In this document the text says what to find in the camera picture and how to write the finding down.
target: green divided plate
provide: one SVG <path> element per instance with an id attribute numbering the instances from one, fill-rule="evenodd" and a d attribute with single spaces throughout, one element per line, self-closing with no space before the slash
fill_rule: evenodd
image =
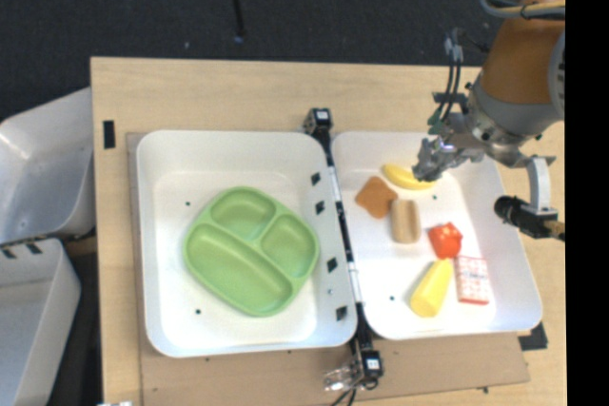
<path id="1" fill-rule="evenodd" d="M 319 258 L 313 229 L 264 192 L 237 186 L 216 196 L 188 229 L 188 270 L 239 310 L 269 317 L 294 300 Z"/>

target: brown sponge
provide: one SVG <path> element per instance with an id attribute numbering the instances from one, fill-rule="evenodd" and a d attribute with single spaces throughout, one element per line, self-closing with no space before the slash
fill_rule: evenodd
<path id="1" fill-rule="evenodd" d="M 376 219 L 385 217 L 391 209 L 391 202 L 398 198 L 387 183 L 378 176 L 371 177 L 355 197 L 355 202 L 368 210 Z"/>

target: wooden table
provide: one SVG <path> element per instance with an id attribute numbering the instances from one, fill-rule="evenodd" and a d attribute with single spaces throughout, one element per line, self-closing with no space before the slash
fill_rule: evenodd
<path id="1" fill-rule="evenodd" d="M 473 82 L 477 73 L 466 68 L 463 80 Z M 312 107 L 330 108 L 336 133 L 426 131 L 435 107 L 431 92 L 442 91 L 446 77 L 443 67 L 93 58 L 104 401 L 330 404 L 337 394 L 323 391 L 322 373 L 348 357 L 346 347 L 186 359 L 154 351 L 138 315 L 128 134 L 162 128 L 291 131 Z M 552 204 L 564 219 L 563 130 L 555 124 L 523 151 L 558 156 L 550 166 Z M 524 169 L 500 172 L 507 195 L 528 199 Z M 543 302 L 546 350 L 523 354 L 512 333 L 376 340 L 386 373 L 376 390 L 358 393 L 358 401 L 402 406 L 426 395 L 426 405 L 566 404 L 564 244 L 522 241 Z M 487 386 L 487 393 L 481 390 Z"/>

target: red and white box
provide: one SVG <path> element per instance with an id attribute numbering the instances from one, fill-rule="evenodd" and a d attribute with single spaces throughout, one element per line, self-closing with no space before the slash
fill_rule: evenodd
<path id="1" fill-rule="evenodd" d="M 482 258 L 457 256 L 454 263 L 459 301 L 487 304 L 491 299 L 491 286 L 486 261 Z"/>

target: red toy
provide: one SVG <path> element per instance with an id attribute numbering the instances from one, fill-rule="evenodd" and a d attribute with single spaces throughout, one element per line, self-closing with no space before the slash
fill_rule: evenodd
<path id="1" fill-rule="evenodd" d="M 455 258 L 461 251 L 463 235 L 452 222 L 430 228 L 427 235 L 439 259 Z"/>

